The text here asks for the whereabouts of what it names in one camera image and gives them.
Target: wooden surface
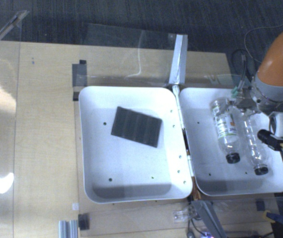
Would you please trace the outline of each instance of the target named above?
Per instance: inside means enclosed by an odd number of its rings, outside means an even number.
[[[76,136],[74,102],[72,101],[73,63],[87,60],[90,69],[105,68],[99,73],[107,73],[114,68],[119,71],[138,73],[140,66],[129,60],[133,49],[109,49],[74,45],[21,43],[19,87],[16,115],[16,138],[14,156],[15,181],[13,187],[13,233],[15,238],[56,238],[59,220],[77,219],[79,210],[73,206],[79,203],[78,166],[76,157]],[[153,73],[152,64],[167,62],[167,52],[144,51],[143,73],[149,77]],[[223,54],[188,53],[187,70],[189,78],[204,78],[209,73],[229,73],[226,57]],[[107,214],[102,214],[98,206],[93,209],[99,220],[101,232]],[[127,225],[139,223],[131,220]],[[224,225],[225,230],[261,230],[264,234],[271,230],[267,222],[259,221],[244,224],[244,220]],[[116,223],[113,232],[118,233]],[[159,230],[117,235],[101,235],[97,238],[184,238],[184,225],[178,229]]]

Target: transparent bottle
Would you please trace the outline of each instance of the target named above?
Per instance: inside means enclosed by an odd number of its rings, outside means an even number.
[[[240,161],[239,137],[232,114],[232,106],[226,98],[219,98],[210,103],[214,123],[218,134],[218,144],[226,156],[227,162],[234,164]]]
[[[255,121],[252,120],[250,114],[247,113],[241,113],[241,120],[244,136],[248,145],[245,153],[246,157],[253,166],[256,175],[265,175],[269,171],[267,165],[268,156],[262,142],[257,137]]]

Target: black bottle cap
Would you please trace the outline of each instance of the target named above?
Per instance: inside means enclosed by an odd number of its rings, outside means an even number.
[[[268,168],[267,167],[262,167],[262,168],[257,168],[255,169],[255,174],[258,176],[262,176],[268,173]]]
[[[226,155],[227,162],[234,164],[240,161],[239,153],[230,153]]]

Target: plastic bottle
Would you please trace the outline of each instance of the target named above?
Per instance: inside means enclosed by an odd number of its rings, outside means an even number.
[[[227,162],[230,164],[239,162],[240,143],[231,112],[232,106],[227,103],[226,98],[219,98],[210,103],[210,108],[218,134],[218,143],[226,155]]]
[[[246,151],[246,157],[249,163],[253,166],[255,174],[258,176],[265,175],[268,173],[268,156],[263,148],[263,144],[257,137],[257,132],[255,130],[254,121],[251,119],[250,115],[241,114],[241,122],[243,127],[243,132],[247,140],[248,150]]]

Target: white plastic tray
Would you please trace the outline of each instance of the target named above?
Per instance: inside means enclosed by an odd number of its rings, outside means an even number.
[[[206,195],[242,195],[283,192],[283,161],[280,152],[263,147],[270,156],[269,173],[255,175],[245,155],[240,162],[228,164],[217,143],[216,129],[209,104],[216,98],[230,97],[228,89],[186,88],[180,103],[193,169],[199,189]],[[268,129],[269,118],[253,115],[257,128]]]
[[[173,93],[164,88],[84,88],[79,96],[84,188],[97,203],[180,199],[192,191]],[[158,147],[111,135],[117,107],[162,119]]]

